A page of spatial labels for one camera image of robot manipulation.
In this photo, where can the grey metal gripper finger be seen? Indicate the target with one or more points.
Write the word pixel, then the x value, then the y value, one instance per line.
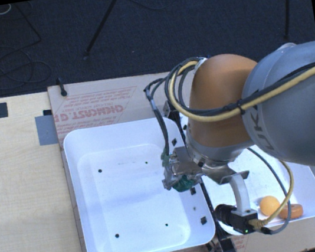
pixel 169 184
pixel 195 178

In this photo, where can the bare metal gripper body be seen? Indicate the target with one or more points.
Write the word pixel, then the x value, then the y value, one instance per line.
pixel 183 164

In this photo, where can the dark green broccoli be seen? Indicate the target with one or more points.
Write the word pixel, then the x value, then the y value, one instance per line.
pixel 183 184

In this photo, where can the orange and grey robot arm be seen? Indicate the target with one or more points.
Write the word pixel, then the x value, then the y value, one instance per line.
pixel 288 118

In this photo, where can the white plastic tray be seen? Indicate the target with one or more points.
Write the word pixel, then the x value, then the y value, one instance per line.
pixel 305 187
pixel 134 204

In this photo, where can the orange ball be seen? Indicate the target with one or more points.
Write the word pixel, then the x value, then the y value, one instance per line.
pixel 269 205

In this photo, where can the brown cardboard board red print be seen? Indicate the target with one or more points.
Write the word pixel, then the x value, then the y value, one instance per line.
pixel 98 111

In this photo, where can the orange doughnut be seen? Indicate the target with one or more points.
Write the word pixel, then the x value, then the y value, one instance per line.
pixel 294 211

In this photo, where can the black cylinder on white bracket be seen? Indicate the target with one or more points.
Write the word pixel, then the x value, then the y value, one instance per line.
pixel 240 192

